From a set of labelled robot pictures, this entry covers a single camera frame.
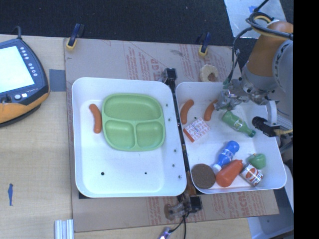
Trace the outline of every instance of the wooden table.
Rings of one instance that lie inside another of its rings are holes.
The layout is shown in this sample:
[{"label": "wooden table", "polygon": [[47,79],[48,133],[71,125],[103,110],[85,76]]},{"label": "wooden table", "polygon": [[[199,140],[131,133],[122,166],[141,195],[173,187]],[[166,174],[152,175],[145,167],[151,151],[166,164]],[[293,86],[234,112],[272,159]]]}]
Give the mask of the wooden table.
[{"label": "wooden table", "polygon": [[[0,42],[16,35],[0,35]],[[65,70],[64,38],[23,36],[49,77]],[[50,92],[39,110],[0,128],[0,238],[53,239],[54,221],[72,219],[66,92]],[[13,185],[12,205],[8,197]],[[165,226],[75,233],[76,239],[151,239]],[[180,226],[171,239],[181,239]],[[251,238],[246,218],[187,223],[186,238]]]}]

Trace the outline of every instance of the small box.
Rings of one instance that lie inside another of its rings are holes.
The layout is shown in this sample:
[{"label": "small box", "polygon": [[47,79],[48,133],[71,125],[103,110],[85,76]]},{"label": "small box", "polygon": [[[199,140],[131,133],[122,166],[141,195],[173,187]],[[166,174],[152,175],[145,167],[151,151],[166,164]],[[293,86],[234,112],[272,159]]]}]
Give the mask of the small box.
[{"label": "small box", "polygon": [[188,125],[183,129],[183,132],[186,134],[186,136],[191,142],[194,142],[195,140],[199,139],[208,131],[210,131],[210,127],[205,123],[205,121],[202,118],[195,120],[192,124]]}]

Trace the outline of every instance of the orange bottle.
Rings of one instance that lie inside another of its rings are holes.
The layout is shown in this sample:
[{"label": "orange bottle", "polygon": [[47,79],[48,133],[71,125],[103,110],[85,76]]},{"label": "orange bottle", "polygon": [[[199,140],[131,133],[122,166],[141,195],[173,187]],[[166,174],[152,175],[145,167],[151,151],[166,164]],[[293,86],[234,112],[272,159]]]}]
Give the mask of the orange bottle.
[{"label": "orange bottle", "polygon": [[221,187],[230,186],[235,180],[236,176],[243,170],[243,161],[235,159],[228,165],[224,166],[216,175],[216,182]]}]

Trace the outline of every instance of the toy can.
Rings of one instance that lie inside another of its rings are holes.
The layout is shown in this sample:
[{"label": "toy can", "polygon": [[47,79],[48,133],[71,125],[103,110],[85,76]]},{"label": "toy can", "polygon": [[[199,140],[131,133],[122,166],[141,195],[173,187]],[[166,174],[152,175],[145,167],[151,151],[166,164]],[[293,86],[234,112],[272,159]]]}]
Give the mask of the toy can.
[{"label": "toy can", "polygon": [[262,172],[251,164],[246,165],[240,175],[253,186],[257,186],[264,177]]}]

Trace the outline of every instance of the clamp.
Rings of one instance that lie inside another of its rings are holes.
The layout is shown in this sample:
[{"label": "clamp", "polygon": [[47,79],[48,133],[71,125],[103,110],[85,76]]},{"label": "clamp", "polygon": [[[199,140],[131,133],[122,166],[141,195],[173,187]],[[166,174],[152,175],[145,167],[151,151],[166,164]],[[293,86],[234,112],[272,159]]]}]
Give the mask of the clamp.
[{"label": "clamp", "polygon": [[[201,34],[200,36],[198,36],[197,38],[197,41],[199,43],[199,40],[201,39],[203,34]],[[204,40],[202,41],[202,45],[200,46],[199,48],[199,51],[198,51],[198,54],[201,56],[201,57],[205,57],[206,54],[207,54],[207,48],[208,48],[208,45],[209,45],[209,42],[211,40],[211,33],[210,32],[207,32],[206,34],[206,37],[204,38]]]},{"label": "clamp", "polygon": [[66,47],[70,50],[73,50],[77,42],[76,38],[82,37],[83,33],[84,33],[84,25],[76,23],[73,29],[73,32],[71,34],[71,37],[68,38]]}]

